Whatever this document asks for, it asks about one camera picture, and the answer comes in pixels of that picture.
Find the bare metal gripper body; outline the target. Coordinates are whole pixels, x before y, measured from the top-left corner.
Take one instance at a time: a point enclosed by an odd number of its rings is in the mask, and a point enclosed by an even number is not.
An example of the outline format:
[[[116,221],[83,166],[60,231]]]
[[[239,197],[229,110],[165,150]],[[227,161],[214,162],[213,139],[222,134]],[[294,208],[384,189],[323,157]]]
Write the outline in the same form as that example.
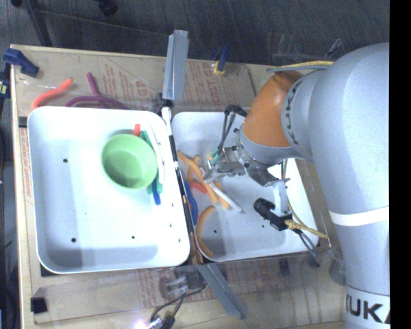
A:
[[[229,175],[247,174],[247,161],[241,147],[224,147],[221,156],[221,173]]]

